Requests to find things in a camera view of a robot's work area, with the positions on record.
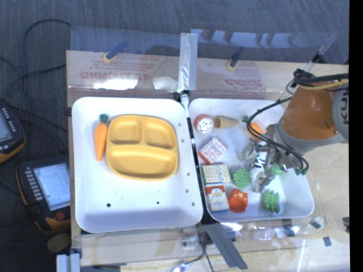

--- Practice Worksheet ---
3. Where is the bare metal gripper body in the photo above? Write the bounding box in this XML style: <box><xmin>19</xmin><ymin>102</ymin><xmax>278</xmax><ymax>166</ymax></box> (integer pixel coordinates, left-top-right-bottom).
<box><xmin>258</xmin><ymin>123</ymin><xmax>299</xmax><ymax>173</ymax></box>

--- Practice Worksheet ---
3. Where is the green dotted round toy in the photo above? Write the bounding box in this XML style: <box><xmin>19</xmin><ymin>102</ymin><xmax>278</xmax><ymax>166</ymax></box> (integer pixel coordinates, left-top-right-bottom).
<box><xmin>232</xmin><ymin>167</ymin><xmax>252</xmax><ymax>189</ymax></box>

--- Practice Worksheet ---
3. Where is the green ridged toy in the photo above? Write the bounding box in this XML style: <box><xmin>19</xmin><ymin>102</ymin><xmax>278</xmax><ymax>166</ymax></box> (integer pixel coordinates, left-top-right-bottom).
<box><xmin>261</xmin><ymin>189</ymin><xmax>281</xmax><ymax>214</ymax></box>

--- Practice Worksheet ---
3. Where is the orange carrot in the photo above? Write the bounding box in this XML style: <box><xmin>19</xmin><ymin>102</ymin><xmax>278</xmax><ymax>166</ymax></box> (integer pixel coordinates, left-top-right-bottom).
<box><xmin>94</xmin><ymin>113</ymin><xmax>109</xmax><ymax>162</ymax></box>
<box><xmin>241</xmin><ymin>116</ymin><xmax>266</xmax><ymax>142</ymax></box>

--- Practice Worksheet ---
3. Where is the orange cube with star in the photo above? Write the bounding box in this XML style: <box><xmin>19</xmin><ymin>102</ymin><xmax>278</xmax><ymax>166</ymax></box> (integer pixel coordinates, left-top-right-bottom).
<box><xmin>227</xmin><ymin>188</ymin><xmax>249</xmax><ymax>214</ymax></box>

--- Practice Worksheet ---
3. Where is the white plastic tray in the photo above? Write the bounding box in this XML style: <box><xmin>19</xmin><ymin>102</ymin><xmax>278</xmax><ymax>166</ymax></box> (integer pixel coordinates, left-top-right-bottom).
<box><xmin>71</xmin><ymin>96</ymin><xmax>204</xmax><ymax>234</ymax></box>
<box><xmin>188</xmin><ymin>97</ymin><xmax>315</xmax><ymax>223</ymax></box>

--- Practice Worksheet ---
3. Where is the orange patterned carton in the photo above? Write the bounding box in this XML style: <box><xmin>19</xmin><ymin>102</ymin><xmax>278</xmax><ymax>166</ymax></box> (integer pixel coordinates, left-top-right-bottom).
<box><xmin>197</xmin><ymin>137</ymin><xmax>228</xmax><ymax>165</ymax></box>

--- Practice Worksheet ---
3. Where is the tan ice cream cone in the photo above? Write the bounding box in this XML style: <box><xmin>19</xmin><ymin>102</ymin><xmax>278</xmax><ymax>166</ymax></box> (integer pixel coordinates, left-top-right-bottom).
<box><xmin>213</xmin><ymin>116</ymin><xmax>239</xmax><ymax>129</ymax></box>

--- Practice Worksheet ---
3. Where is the yellow patterned carton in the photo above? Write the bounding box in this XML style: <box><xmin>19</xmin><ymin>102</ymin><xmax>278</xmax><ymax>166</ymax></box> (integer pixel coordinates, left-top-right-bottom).
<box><xmin>201</xmin><ymin>164</ymin><xmax>232</xmax><ymax>185</ymax></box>

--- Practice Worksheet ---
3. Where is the red and white carton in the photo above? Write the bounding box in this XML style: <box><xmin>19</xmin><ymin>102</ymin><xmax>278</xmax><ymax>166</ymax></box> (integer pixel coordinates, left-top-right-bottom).
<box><xmin>204</xmin><ymin>182</ymin><xmax>230</xmax><ymax>213</ymax></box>

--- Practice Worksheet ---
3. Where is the pink sprinkled ice cream scoop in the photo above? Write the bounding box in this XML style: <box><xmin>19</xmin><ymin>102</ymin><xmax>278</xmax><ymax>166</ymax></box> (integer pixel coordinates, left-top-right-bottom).
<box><xmin>194</xmin><ymin>114</ymin><xmax>214</xmax><ymax>135</ymax></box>

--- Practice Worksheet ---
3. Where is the brown cardboard board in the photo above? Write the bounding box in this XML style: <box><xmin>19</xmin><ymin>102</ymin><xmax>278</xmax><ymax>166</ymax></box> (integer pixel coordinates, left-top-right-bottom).
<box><xmin>65</xmin><ymin>49</ymin><xmax>350</xmax><ymax>269</ymax></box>

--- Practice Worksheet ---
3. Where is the yellow divided plate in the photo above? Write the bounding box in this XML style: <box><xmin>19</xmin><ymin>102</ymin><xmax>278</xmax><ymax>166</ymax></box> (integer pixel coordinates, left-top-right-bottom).
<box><xmin>105</xmin><ymin>114</ymin><xmax>180</xmax><ymax>181</ymax></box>

